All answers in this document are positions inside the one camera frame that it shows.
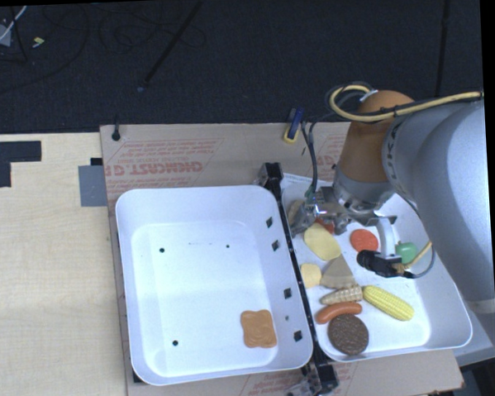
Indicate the pale yellow oval potato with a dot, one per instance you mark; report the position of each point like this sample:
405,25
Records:
322,242

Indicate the white plastic tray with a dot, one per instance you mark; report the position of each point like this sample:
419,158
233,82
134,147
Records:
202,286
403,334

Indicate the beige pizza slice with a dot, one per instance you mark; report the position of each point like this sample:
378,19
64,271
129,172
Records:
338,274

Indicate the small yellow potato chip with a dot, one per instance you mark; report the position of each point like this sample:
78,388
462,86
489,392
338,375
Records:
310,275

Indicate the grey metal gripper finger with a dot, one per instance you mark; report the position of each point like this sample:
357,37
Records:
303,223
341,224

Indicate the brown round biscuit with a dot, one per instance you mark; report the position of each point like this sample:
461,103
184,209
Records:
348,334

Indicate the black cylinder on white bracket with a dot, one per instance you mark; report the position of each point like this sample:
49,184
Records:
379,264

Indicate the orange sausage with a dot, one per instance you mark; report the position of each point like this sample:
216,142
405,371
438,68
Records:
338,311

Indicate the brown cardboard board red print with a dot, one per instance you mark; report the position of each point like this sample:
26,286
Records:
179,163

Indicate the yellow corn cob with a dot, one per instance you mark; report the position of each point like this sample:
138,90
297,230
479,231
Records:
388,302

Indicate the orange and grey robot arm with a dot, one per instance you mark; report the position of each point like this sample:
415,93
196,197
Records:
436,175

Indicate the orange-brown square toast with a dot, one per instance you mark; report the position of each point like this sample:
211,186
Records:
258,329

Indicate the small red toy food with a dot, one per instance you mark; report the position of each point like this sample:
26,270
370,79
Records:
326,226

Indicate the pale tan corn cob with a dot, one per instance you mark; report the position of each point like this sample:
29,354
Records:
343,295

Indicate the green apple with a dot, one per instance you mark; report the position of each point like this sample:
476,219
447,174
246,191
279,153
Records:
407,251

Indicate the thin black rod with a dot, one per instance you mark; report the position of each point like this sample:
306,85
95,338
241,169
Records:
297,269

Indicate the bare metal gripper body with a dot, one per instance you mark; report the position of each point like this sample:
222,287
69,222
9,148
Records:
335,208

